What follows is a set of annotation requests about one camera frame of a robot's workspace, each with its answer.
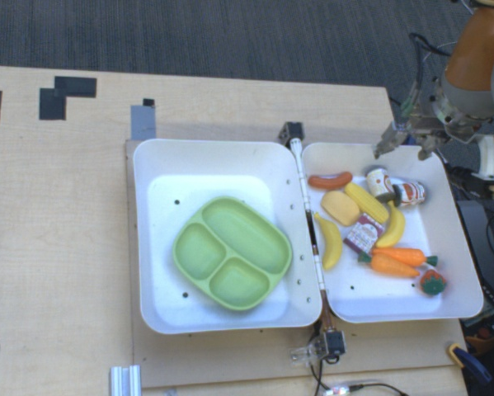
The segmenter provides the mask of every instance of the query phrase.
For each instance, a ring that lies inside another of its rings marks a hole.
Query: toy food
[[[398,277],[417,277],[420,275],[412,266],[397,261],[395,258],[386,255],[377,254],[370,257],[368,254],[361,253],[359,262],[367,262],[374,271]]]
[[[389,212],[374,196],[372,196],[362,186],[350,182],[344,188],[345,193],[359,206],[366,214],[373,217],[379,223],[386,223]]]
[[[325,177],[312,175],[308,179],[308,184],[319,189],[340,189],[353,180],[353,175],[350,172],[342,172],[335,177]]]
[[[424,186],[418,181],[394,184],[395,205],[417,205],[425,201],[426,191]]]
[[[425,254],[420,249],[413,247],[374,247],[371,250],[371,254],[373,256],[380,254],[395,258],[397,261],[413,267],[421,266],[424,263],[437,266],[437,256],[425,257]]]
[[[401,210],[395,207],[392,201],[388,202],[389,206],[389,224],[386,231],[379,238],[375,247],[377,248],[388,248],[395,245],[401,240],[402,234],[404,233],[404,227],[406,226],[406,219]]]
[[[428,270],[421,277],[421,289],[427,295],[438,295],[446,287],[446,279],[435,270]]]
[[[344,226],[351,226],[360,217],[359,206],[342,191],[326,192],[320,205],[334,220]]]
[[[365,176],[365,181],[368,184],[369,193],[380,202],[395,200],[395,191],[385,168],[373,169]]]
[[[325,251],[322,257],[322,265],[325,270],[332,269],[342,254],[342,237],[338,226],[332,221],[324,219],[319,213],[314,213],[315,220],[320,224],[323,237],[326,241]]]
[[[344,243],[357,254],[368,253],[382,232],[383,227],[364,213],[346,235]]]

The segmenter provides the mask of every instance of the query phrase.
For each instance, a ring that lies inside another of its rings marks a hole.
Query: metal bracket
[[[140,396],[140,365],[131,365],[128,368],[111,367],[110,389],[111,396]]]
[[[145,141],[154,138],[157,138],[155,101],[144,98],[142,106],[131,106],[131,139]]]

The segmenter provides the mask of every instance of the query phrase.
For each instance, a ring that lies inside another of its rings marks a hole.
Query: orange carrot
[[[368,262],[374,271],[399,277],[417,277],[419,271],[412,266],[397,261],[395,258],[377,254],[370,257],[365,252],[359,255],[359,262]]]
[[[350,172],[342,172],[336,177],[325,177],[312,175],[308,179],[308,184],[315,188],[327,189],[332,191],[333,189],[340,189],[353,180],[353,175]]]
[[[374,247],[371,250],[371,254],[386,255],[412,267],[419,267],[424,263],[430,264],[431,266],[437,266],[437,256],[432,255],[430,257],[425,257],[425,254],[421,249],[413,247]]]

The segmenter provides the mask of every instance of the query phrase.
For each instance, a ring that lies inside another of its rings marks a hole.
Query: small bottle
[[[418,181],[403,182],[393,185],[395,206],[417,205],[426,199],[426,190]]]
[[[377,167],[365,176],[369,193],[380,202],[395,200],[397,194],[393,189],[388,172],[383,167]]]

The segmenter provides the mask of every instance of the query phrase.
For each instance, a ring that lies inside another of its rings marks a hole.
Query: green toy vegetable
[[[419,283],[422,291],[432,296],[440,294],[446,287],[446,279],[435,270],[423,274]]]

